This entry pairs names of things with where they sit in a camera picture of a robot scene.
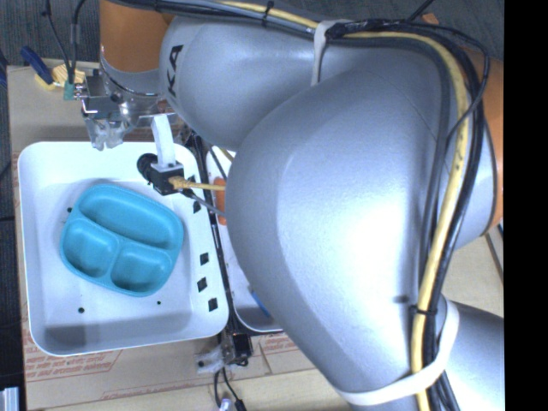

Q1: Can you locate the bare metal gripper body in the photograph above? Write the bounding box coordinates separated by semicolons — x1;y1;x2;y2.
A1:
80;70;177;133

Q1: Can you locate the brown cardboard board, red print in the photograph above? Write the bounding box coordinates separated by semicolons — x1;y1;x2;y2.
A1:
6;57;505;411

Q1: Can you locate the blue divided plate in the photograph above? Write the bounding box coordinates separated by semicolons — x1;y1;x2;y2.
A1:
59;182;186;299

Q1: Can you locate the orange carrot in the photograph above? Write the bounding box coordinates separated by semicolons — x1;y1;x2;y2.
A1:
212;176;229;226

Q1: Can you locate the white plastic tray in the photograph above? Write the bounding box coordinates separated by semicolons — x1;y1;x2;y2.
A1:
16;140;230;357

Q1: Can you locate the thin black and white rod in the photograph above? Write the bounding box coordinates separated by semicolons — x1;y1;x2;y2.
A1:
186;131;241;343

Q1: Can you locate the black cylinder on white bracket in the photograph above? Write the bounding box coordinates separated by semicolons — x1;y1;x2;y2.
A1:
136;114;187;197

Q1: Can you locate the black block with thin wires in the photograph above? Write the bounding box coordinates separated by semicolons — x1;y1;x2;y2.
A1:
219;331;254;366

